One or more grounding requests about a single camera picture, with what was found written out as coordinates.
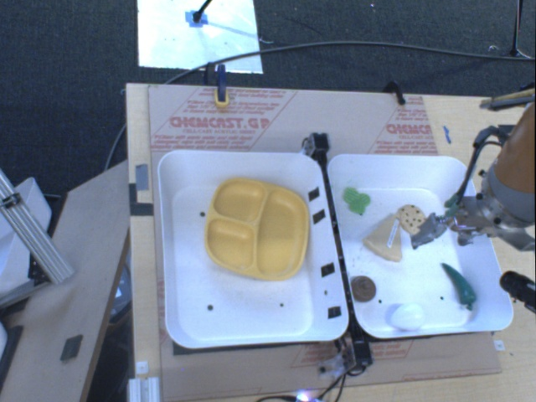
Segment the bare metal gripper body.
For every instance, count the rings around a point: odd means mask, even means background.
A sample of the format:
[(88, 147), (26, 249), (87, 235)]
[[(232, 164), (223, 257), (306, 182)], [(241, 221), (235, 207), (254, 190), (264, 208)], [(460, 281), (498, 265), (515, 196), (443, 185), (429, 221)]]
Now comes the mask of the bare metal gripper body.
[(535, 238), (526, 230), (535, 223), (533, 204), (517, 204), (509, 208), (491, 195), (466, 196), (458, 202), (452, 200), (449, 219), (450, 229), (454, 232), (474, 229), (476, 237), (495, 237), (516, 250), (535, 250)]

